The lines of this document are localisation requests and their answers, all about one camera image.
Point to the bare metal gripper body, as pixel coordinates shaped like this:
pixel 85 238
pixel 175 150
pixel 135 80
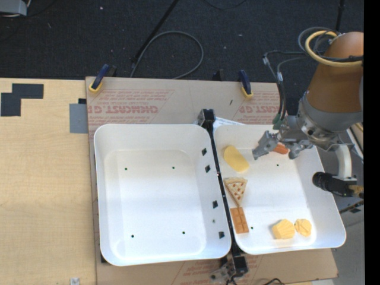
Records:
pixel 297 131

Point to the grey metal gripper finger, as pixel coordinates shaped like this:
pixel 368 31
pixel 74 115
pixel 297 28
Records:
pixel 297 149
pixel 265 145

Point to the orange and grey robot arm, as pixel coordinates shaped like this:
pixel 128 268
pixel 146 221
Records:
pixel 335 82

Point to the orange toy carrot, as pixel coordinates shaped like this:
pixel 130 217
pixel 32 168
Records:
pixel 281 149

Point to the yellow toy bread loaf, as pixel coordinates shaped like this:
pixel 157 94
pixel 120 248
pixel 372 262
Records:
pixel 236 159

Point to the white paper label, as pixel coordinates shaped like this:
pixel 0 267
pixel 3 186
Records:
pixel 227 121

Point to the white plastic tray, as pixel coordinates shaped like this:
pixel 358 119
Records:
pixel 276 194
pixel 154 194

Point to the toy pizza slice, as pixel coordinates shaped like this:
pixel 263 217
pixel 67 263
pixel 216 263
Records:
pixel 236 188

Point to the thin black rod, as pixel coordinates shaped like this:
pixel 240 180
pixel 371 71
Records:
pixel 223 186

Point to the yellow ridged toy food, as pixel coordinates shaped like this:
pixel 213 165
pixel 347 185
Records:
pixel 283 229
pixel 303 227

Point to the orange toy biscuit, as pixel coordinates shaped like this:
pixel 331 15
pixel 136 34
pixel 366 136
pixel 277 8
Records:
pixel 239 221

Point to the brown cardboard board red print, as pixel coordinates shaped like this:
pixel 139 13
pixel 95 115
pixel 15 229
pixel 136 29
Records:
pixel 178 105

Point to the black cylinder on white bracket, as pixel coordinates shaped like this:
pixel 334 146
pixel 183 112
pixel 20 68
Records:
pixel 328 183

